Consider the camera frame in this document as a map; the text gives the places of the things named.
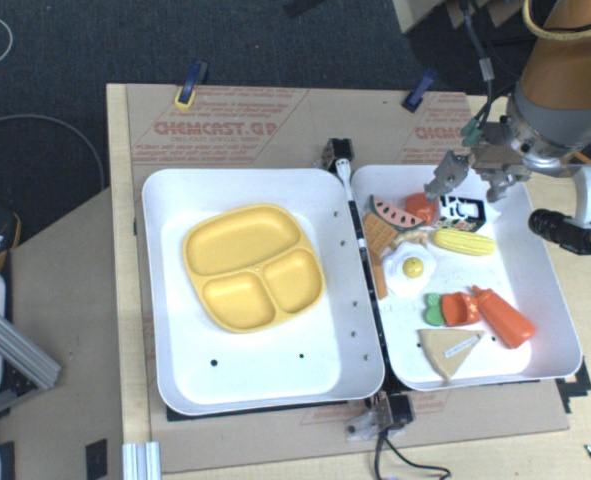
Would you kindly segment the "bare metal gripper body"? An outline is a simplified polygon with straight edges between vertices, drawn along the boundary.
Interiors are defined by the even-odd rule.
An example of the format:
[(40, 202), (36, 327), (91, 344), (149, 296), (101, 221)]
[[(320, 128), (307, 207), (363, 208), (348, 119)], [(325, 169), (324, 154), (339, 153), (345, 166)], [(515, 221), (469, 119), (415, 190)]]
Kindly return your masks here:
[(489, 122), (470, 147), (468, 163), (488, 180), (526, 181), (532, 172), (558, 177), (574, 153), (518, 118)]

